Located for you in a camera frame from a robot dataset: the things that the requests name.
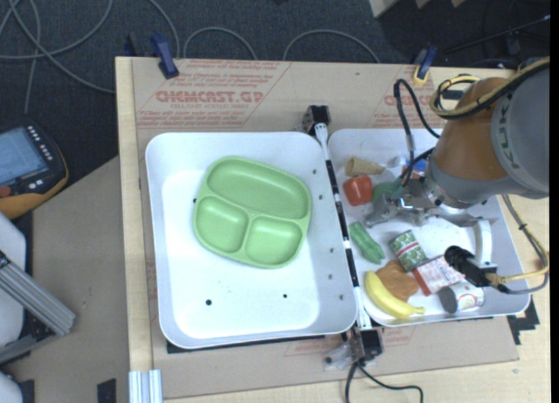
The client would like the black block with thin wires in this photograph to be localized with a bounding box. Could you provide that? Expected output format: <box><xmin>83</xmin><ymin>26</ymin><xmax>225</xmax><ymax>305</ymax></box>
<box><xmin>300</xmin><ymin>104</ymin><xmax>331</xmax><ymax>135</ymax></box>
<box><xmin>348</xmin><ymin>328</ymin><xmax>386</xmax><ymax>366</ymax></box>

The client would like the white plastic tray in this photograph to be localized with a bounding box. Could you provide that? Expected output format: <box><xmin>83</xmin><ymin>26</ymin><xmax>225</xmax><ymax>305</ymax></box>
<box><xmin>144</xmin><ymin>131</ymin><xmax>359</xmax><ymax>350</ymax></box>
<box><xmin>327</xmin><ymin>128</ymin><xmax>533</xmax><ymax>329</ymax></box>

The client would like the yellow banana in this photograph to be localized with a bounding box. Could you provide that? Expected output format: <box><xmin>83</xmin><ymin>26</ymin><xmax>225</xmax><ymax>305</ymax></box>
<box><xmin>364</xmin><ymin>270</ymin><xmax>426</xmax><ymax>321</ymax></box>

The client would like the orange bread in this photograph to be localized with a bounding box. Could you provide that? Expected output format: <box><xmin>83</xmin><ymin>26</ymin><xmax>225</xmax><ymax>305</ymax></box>
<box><xmin>376</xmin><ymin>260</ymin><xmax>420</xmax><ymax>303</ymax></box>

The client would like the brown cardboard board red print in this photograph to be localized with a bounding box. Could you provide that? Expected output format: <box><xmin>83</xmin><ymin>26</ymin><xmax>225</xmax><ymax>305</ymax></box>
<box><xmin>130</xmin><ymin>58</ymin><xmax>521</xmax><ymax>400</ymax></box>

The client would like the red and white carton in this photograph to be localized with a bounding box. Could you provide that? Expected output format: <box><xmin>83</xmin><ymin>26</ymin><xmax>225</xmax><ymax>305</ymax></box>
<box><xmin>411</xmin><ymin>255</ymin><xmax>466</xmax><ymax>297</ymax></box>

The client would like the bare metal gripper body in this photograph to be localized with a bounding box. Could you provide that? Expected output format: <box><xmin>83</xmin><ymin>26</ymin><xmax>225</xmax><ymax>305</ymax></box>
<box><xmin>390</xmin><ymin>190</ymin><xmax>475</xmax><ymax>220</ymax></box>

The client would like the green and white can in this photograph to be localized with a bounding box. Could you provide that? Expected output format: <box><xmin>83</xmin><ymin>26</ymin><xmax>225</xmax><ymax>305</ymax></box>
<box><xmin>389</xmin><ymin>229</ymin><xmax>428</xmax><ymax>273</ymax></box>

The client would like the green divided plate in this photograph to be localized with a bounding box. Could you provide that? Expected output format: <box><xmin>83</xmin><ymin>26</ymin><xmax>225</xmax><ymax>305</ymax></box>
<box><xmin>192</xmin><ymin>155</ymin><xmax>314</xmax><ymax>270</ymax></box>

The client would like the thin black and white rod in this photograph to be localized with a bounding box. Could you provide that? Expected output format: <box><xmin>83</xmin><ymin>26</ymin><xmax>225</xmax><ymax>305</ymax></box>
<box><xmin>314</xmin><ymin>122</ymin><xmax>373</xmax><ymax>330</ymax></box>

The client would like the white can with grey end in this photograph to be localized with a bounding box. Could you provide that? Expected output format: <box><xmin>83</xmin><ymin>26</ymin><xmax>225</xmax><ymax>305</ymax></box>
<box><xmin>437</xmin><ymin>282</ymin><xmax>487</xmax><ymax>315</ymax></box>

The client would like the tan ice cream cone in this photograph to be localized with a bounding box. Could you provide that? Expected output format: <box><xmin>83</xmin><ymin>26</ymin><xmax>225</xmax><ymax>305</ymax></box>
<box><xmin>344</xmin><ymin>156</ymin><xmax>387</xmax><ymax>177</ymax></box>

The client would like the red bell pepper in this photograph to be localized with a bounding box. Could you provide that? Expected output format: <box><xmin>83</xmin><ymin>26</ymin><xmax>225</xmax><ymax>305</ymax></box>
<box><xmin>342</xmin><ymin>174</ymin><xmax>375</xmax><ymax>207</ymax></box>

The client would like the black cylinder on white bracket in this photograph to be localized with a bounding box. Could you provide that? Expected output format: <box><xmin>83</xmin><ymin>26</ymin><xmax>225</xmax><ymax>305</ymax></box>
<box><xmin>438</xmin><ymin>206</ymin><xmax>500</xmax><ymax>288</ymax></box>

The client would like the blue and orange packet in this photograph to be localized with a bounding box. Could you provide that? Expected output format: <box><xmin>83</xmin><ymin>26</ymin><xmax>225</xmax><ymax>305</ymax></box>
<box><xmin>400</xmin><ymin>157</ymin><xmax>428</xmax><ymax>180</ymax></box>

